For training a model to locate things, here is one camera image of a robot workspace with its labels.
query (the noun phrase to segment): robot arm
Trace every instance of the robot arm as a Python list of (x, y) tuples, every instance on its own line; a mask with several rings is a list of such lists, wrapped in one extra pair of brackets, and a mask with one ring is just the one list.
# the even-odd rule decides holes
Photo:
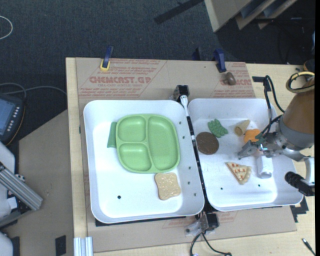
[[(297, 162), (304, 161), (306, 165), (306, 178), (288, 172), (285, 180), (306, 196), (315, 194), (315, 159), (300, 153), (301, 150), (312, 147), (315, 144), (315, 77), (312, 72), (300, 72), (293, 74), (286, 83), (286, 88), (296, 93), (291, 103), (284, 111), (269, 123), (264, 131), (257, 136), (257, 142), (248, 141), (240, 152), (238, 158), (251, 156), (257, 150), (264, 156), (271, 158), (277, 155), (285, 155)], [(291, 88), (291, 83), (297, 77), (307, 76), (310, 79), (301, 88)], [(274, 132), (268, 132), (270, 126), (276, 124)]]

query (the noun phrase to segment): bread slice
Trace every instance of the bread slice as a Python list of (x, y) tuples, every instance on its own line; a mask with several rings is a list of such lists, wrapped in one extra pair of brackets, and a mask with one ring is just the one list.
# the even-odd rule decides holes
[(240, 165), (235, 162), (227, 162), (226, 165), (240, 184), (243, 185), (249, 180), (251, 175), (251, 166)]
[(154, 176), (154, 180), (158, 187), (158, 195), (161, 200), (167, 200), (180, 195), (181, 188), (175, 173), (157, 173)]

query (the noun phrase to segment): white tray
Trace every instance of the white tray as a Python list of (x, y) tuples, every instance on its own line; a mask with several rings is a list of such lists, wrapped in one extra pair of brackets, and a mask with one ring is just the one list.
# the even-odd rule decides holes
[[(296, 172), (293, 161), (286, 156), (272, 158), (273, 174), (262, 179), (257, 174), (256, 156), (238, 159), (237, 153), (244, 145), (243, 136), (235, 134), (235, 126), (251, 120), (248, 129), (261, 131), (269, 122), (264, 99), (194, 99), (190, 102), (189, 114), (194, 134), (209, 132), (208, 122), (218, 119), (228, 134), (218, 138), (219, 149), (213, 155), (199, 152), (200, 165), (209, 203), (219, 211), (295, 205), (303, 195), (285, 181), (287, 172)], [(277, 116), (272, 106), (272, 117)], [(252, 173), (247, 183), (241, 185), (226, 166), (236, 162), (251, 166)]]
[[(154, 173), (123, 168), (116, 148), (107, 148), (110, 126), (126, 115), (158, 114), (175, 125), (180, 162), (175, 173), (181, 194), (160, 200)], [(94, 100), (83, 111), (91, 210), (107, 224), (198, 214), (204, 207), (203, 189), (183, 107), (172, 100)]]

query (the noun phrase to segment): white cable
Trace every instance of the white cable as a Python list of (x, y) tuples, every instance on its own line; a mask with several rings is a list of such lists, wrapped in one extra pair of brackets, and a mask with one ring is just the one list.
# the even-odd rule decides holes
[(5, 39), (5, 38), (7, 38), (8, 36), (11, 35), (12, 31), (14, 30), (14, 25), (12, 25), (12, 22), (6, 17), (3, 17), (3, 16), (0, 15), (0, 19), (6, 20), (7, 22), (9, 22), (9, 24), (11, 26), (10, 32), (8, 34), (6, 34), (5, 36), (0, 37), (0, 40), (2, 40), (2, 39)]

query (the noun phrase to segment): green plate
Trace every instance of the green plate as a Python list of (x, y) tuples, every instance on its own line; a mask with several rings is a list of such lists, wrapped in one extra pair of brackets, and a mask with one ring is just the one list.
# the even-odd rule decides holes
[(131, 172), (164, 173), (180, 161), (176, 128), (162, 115), (135, 114), (121, 118), (115, 127), (115, 144), (119, 161)]

